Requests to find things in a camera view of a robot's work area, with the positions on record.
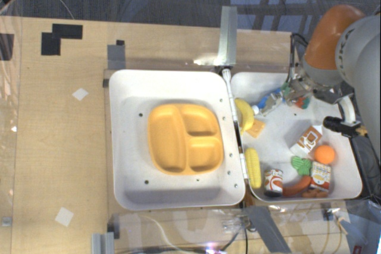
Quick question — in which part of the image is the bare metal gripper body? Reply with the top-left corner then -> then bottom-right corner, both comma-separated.
283,75 -> 317,104

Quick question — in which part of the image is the red and green strawberry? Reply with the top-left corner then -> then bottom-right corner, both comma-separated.
295,96 -> 311,110

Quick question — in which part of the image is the clear bottle with blue label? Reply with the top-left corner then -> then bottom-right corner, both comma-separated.
251,91 -> 286,117

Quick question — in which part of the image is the white and brown carton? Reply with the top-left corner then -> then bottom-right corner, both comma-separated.
289,124 -> 324,154

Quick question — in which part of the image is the white plastic tray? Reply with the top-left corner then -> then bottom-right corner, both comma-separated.
108,69 -> 246,211
230,71 -> 364,203

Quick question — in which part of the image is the yellow banana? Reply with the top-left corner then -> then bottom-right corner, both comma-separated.
234,98 -> 255,136

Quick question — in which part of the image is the yellow cheese wedge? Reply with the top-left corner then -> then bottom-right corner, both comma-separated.
245,118 -> 267,139

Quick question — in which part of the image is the thin black and white rod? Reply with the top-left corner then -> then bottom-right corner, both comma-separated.
221,67 -> 249,181

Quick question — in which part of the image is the orange ball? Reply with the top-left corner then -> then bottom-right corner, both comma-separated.
314,145 -> 336,165

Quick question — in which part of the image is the orange and white carton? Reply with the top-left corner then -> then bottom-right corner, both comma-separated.
309,161 -> 332,193

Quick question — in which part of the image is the yellow corn cob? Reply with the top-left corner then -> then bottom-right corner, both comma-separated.
243,148 -> 263,190

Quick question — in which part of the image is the red and white can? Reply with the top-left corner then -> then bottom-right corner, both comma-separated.
263,168 -> 284,198

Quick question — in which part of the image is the orange carrot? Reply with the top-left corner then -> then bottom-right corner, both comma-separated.
282,175 -> 313,197

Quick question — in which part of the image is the brown pretzel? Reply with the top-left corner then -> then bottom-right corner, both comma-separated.
301,189 -> 329,200

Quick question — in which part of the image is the yellow divided plate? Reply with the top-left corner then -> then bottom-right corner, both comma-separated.
147,103 -> 224,175

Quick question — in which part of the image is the black cylinder on white bracket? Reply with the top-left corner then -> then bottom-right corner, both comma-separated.
323,96 -> 368,138

